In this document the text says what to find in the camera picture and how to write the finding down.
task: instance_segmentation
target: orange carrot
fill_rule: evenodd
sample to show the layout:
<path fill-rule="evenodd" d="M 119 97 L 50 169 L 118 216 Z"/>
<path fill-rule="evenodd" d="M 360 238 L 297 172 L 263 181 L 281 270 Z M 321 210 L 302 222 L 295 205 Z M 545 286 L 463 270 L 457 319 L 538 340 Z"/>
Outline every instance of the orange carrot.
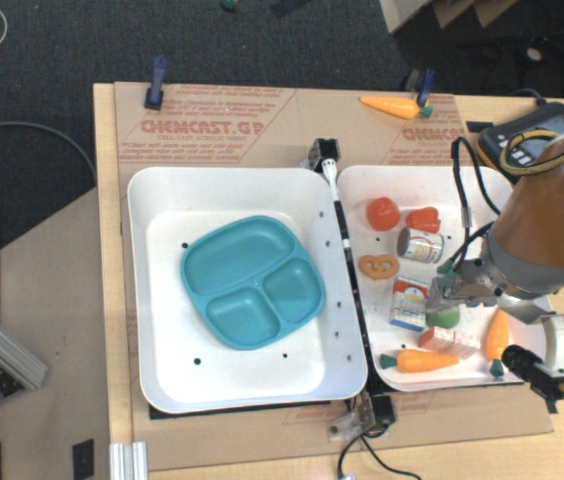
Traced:
<path fill-rule="evenodd" d="M 395 357 L 386 354 L 380 356 L 382 368 L 397 366 L 402 373 L 430 372 L 459 362 L 460 359 L 455 356 L 415 349 L 400 350 Z"/>
<path fill-rule="evenodd" d="M 503 309 L 497 308 L 484 341 L 484 355 L 492 361 L 489 371 L 494 377 L 504 375 L 502 354 L 509 346 L 509 336 L 509 315 Z"/>
<path fill-rule="evenodd" d="M 415 100 L 401 96 L 363 96 L 360 101 L 402 119 L 412 119 L 419 115 L 429 117 L 432 111 L 431 107 L 420 108 Z"/>

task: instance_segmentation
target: toy can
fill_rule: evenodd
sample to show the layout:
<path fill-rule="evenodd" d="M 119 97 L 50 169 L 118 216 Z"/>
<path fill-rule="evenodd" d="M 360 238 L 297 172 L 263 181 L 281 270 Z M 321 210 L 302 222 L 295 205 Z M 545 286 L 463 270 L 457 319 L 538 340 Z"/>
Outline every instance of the toy can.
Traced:
<path fill-rule="evenodd" d="M 398 255 L 423 263 L 437 263 L 444 250 L 444 237 L 412 228 L 404 228 L 398 238 Z"/>

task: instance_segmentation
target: electronic device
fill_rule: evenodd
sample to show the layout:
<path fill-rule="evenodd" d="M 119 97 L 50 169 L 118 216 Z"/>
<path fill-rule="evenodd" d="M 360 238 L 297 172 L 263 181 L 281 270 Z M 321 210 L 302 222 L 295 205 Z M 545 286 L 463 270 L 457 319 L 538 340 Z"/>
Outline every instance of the electronic device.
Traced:
<path fill-rule="evenodd" d="M 542 105 L 530 114 L 498 126 L 486 128 L 476 143 L 476 151 L 489 167 L 497 169 L 512 183 L 517 183 L 519 176 L 508 173 L 501 168 L 500 155 L 507 143 L 520 133 L 532 130 L 548 130 L 558 137 L 564 137 L 564 104 L 551 102 Z M 511 150 L 508 159 L 512 165 L 527 167 L 544 151 L 553 134 L 546 138 L 534 138 L 524 141 Z"/>

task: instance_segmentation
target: gray carpet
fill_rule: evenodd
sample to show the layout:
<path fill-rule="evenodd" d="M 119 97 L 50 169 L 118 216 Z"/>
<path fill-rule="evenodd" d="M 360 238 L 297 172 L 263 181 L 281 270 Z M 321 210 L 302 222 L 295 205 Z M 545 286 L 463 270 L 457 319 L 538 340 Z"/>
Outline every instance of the gray carpet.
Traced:
<path fill-rule="evenodd" d="M 60 130 L 92 159 L 92 84 L 148 81 L 158 54 L 167 83 L 398 90 L 411 69 L 432 68 L 436 92 L 564 97 L 564 37 L 532 69 L 515 60 L 523 41 L 458 47 L 564 32 L 564 0 L 522 0 L 486 29 L 467 11 L 442 30 L 427 6 L 393 36 L 378 0 L 241 0 L 234 12 L 219 0 L 0 0 L 0 9 L 9 21 L 0 121 Z M 92 186 L 57 137 L 0 129 L 0 247 Z"/>

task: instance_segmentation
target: red toy tomato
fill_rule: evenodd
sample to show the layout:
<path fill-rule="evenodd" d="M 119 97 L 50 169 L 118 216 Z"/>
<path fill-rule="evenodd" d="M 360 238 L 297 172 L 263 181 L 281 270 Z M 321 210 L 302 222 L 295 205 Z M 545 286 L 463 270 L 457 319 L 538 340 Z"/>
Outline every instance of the red toy tomato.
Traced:
<path fill-rule="evenodd" d="M 400 222 L 400 209 L 388 197 L 379 197 L 366 207 L 366 218 L 376 231 L 388 231 Z"/>
<path fill-rule="evenodd" d="M 418 229 L 427 233 L 437 233 L 440 231 L 440 218 L 437 208 L 427 206 L 426 208 L 411 211 L 406 216 L 406 225 L 411 229 Z"/>

